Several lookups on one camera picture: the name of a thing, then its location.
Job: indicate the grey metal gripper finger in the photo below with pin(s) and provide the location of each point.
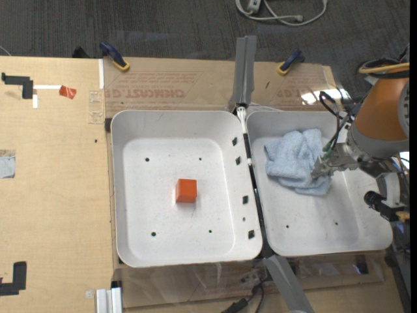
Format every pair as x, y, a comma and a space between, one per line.
328, 171
317, 168

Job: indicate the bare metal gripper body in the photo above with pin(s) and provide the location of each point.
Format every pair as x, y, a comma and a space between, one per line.
345, 156

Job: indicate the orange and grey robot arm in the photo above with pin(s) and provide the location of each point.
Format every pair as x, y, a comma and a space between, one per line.
378, 116

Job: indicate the light blue towel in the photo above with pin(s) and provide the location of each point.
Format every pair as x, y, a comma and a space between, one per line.
290, 158

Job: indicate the white plastic tray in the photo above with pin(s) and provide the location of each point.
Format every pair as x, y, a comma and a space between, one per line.
163, 214
309, 223

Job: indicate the orange cube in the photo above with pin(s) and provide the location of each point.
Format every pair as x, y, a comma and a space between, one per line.
186, 191

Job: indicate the brown cardboard board red print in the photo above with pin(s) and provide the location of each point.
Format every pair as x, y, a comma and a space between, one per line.
195, 86

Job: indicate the black cylinder on white bracket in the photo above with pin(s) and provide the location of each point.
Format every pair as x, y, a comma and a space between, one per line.
379, 204

